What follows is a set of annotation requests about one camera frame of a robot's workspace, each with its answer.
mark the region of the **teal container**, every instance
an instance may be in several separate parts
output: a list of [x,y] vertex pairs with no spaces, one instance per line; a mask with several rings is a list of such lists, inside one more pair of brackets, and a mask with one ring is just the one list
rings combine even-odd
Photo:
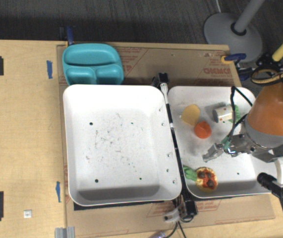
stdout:
[[108,44],[68,46],[63,52],[62,65],[68,85],[120,85],[124,78],[120,56]]

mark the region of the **metal rod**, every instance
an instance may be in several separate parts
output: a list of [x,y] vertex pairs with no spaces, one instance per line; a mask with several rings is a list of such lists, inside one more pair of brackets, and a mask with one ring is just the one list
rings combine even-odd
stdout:
[[238,33],[243,33],[252,18],[255,16],[265,0],[251,0],[239,19],[236,21],[234,29]]

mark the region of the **table surface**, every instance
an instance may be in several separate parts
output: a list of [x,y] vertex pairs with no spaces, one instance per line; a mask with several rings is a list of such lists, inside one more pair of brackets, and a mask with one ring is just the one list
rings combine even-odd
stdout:
[[[57,45],[64,44],[0,40],[5,74],[0,76],[0,191],[4,191],[0,237],[54,237],[55,228],[67,226],[64,193],[59,202],[56,192],[57,181],[64,191],[57,75]],[[53,66],[51,79],[47,61]],[[275,219],[186,228],[184,232],[188,238],[283,237],[280,201],[272,195],[270,201]],[[24,219],[23,211],[29,209],[33,217]],[[177,230],[173,237],[182,234]]]

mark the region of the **pizza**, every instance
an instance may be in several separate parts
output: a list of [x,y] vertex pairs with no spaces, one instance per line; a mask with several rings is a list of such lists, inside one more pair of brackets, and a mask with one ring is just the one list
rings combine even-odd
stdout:
[[213,192],[218,186],[217,177],[212,169],[202,167],[196,170],[196,186],[204,192]]

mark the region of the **white tray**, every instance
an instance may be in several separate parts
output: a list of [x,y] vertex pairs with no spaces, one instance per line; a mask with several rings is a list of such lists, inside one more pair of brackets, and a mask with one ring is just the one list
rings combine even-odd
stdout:
[[[254,95],[248,89],[239,88],[239,90],[251,102],[255,100]],[[271,193],[260,186],[256,180],[257,175],[265,172],[277,177],[274,163],[264,163],[248,154],[231,157],[223,153],[220,157],[207,163],[203,161],[202,155],[206,154],[214,143],[220,143],[231,130],[232,123],[230,121],[216,123],[212,114],[213,109],[230,104],[230,93],[230,87],[176,86],[171,88],[168,94],[182,163],[193,169],[199,167],[211,168],[218,177],[219,186],[212,193],[202,192],[195,185],[195,182],[186,180],[188,190],[199,198]],[[238,92],[235,93],[234,102],[238,105],[241,116],[249,111],[249,104]],[[207,139],[198,138],[193,132],[193,127],[184,123],[180,118],[183,110],[191,104],[196,104],[200,108],[199,122],[205,120],[212,128],[212,135]],[[236,128],[234,134],[239,133],[239,131],[240,125]]]
[[171,200],[180,194],[167,110],[157,88],[72,85],[63,104],[75,203]]

